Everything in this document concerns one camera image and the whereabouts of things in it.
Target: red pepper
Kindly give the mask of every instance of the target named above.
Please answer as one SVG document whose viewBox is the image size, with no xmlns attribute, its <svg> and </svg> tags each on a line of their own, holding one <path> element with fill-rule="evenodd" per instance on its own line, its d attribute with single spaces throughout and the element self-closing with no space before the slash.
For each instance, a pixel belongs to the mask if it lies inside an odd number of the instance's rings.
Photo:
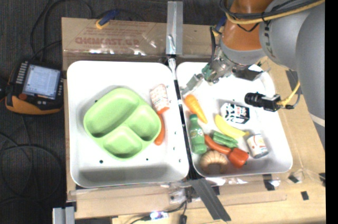
<svg viewBox="0 0 338 224">
<path fill-rule="evenodd" d="M 231 153 L 228 155 L 229 161 L 235 167 L 243 167 L 246 161 L 249 158 L 249 154 L 246 151 L 243 151 L 239 148 L 234 148 Z"/>
</svg>

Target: blue and yellow clamp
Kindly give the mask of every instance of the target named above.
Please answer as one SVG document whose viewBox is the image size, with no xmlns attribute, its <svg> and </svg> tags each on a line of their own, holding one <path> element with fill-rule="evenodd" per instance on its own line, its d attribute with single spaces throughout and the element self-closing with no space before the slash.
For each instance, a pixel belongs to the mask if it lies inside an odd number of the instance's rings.
<svg viewBox="0 0 338 224">
<path fill-rule="evenodd" d="M 99 19 L 95 24 L 96 27 L 102 30 L 104 27 L 108 26 L 109 21 L 114 19 L 120 13 L 119 10 L 109 11 L 103 18 Z"/>
</svg>

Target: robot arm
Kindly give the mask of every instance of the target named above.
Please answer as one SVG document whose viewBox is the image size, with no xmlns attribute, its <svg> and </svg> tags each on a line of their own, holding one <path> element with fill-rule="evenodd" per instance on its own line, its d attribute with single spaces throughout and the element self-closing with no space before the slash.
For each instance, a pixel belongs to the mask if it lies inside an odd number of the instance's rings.
<svg viewBox="0 0 338 224">
<path fill-rule="evenodd" d="M 296 71 L 325 149 L 325 0 L 234 0 L 230 10 L 227 3 L 220 2 L 228 20 L 204 79 L 254 80 L 259 73 L 249 67 L 265 56 Z M 252 104 L 249 97 L 246 102 Z"/>
</svg>

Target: toy can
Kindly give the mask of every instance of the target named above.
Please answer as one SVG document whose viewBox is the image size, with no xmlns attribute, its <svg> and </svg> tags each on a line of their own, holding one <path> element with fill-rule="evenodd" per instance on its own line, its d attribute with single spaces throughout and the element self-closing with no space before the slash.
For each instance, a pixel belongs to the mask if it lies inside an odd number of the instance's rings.
<svg viewBox="0 0 338 224">
<path fill-rule="evenodd" d="M 260 158 L 269 153 L 261 134 L 253 134 L 249 136 L 247 144 L 253 158 Z"/>
</svg>

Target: yellow cable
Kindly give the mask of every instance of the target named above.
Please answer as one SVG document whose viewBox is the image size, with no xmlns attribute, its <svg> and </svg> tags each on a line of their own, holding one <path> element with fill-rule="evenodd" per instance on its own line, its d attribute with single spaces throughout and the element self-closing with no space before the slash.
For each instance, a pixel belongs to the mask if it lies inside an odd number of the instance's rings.
<svg viewBox="0 0 338 224">
<path fill-rule="evenodd" d="M 281 13 L 281 14 L 277 14 L 277 15 L 272 15 L 272 16 L 267 16 L 267 17 L 264 17 L 264 20 L 263 20 L 263 18 L 257 18 L 257 19 L 254 19 L 254 20 L 241 21 L 241 20 L 236 20 L 236 19 L 232 18 L 228 13 L 226 13 L 226 16 L 227 16 L 227 19 L 230 22 L 234 23 L 234 24 L 239 24 L 239 25 L 256 24 L 256 23 L 259 23 L 259 22 L 263 22 L 263 21 L 267 21 L 267 20 L 272 20 L 272 19 L 275 19 L 275 18 L 279 18 L 279 17 L 283 17 L 283 16 L 299 13 L 301 11 L 305 11 L 307 9 L 313 8 L 315 6 L 318 6 L 319 4 L 322 4 L 323 2 L 325 2 L 325 0 L 320 0 L 318 2 L 314 2 L 314 3 L 308 4 L 306 6 L 303 6 L 303 7 L 300 7 L 300 8 L 297 8 L 295 10 L 288 11 L 288 12 L 285 12 L 285 13 Z"/>
<path fill-rule="evenodd" d="M 285 98 L 284 100 L 277 102 L 277 104 L 285 107 L 291 101 L 291 98 L 293 98 L 293 96 L 295 95 L 295 93 L 297 92 L 297 90 L 299 89 L 300 86 L 301 86 L 301 83 L 298 81 L 297 84 L 296 84 L 296 87 L 291 92 L 291 94 L 287 98 Z"/>
</svg>

